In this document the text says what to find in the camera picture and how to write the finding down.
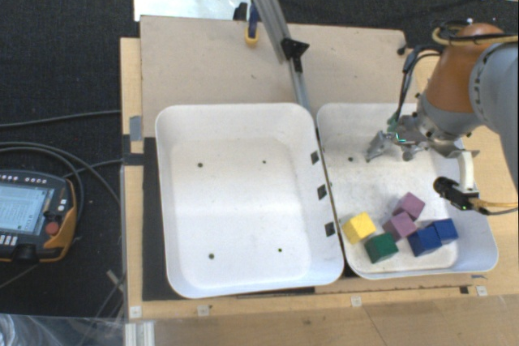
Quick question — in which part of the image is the purple cube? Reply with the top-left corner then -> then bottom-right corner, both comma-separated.
392,191 -> 427,222
381,211 -> 418,242

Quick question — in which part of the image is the green cube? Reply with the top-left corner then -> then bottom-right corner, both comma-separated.
363,231 -> 400,265

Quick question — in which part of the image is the brown cardboard board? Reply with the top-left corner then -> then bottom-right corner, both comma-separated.
139,15 -> 474,296

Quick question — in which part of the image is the white plastic tray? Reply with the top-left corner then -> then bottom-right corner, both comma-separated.
315,101 -> 500,281
155,102 -> 346,300

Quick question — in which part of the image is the yellow cube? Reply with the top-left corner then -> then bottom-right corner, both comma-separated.
341,211 -> 378,246

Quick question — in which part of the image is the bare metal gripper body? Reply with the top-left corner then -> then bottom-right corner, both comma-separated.
394,113 -> 481,160

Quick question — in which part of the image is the blue cube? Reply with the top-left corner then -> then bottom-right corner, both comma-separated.
406,224 -> 443,258
431,217 -> 460,244

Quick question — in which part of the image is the black cylinder on white bracket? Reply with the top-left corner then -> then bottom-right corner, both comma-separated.
432,149 -> 482,212

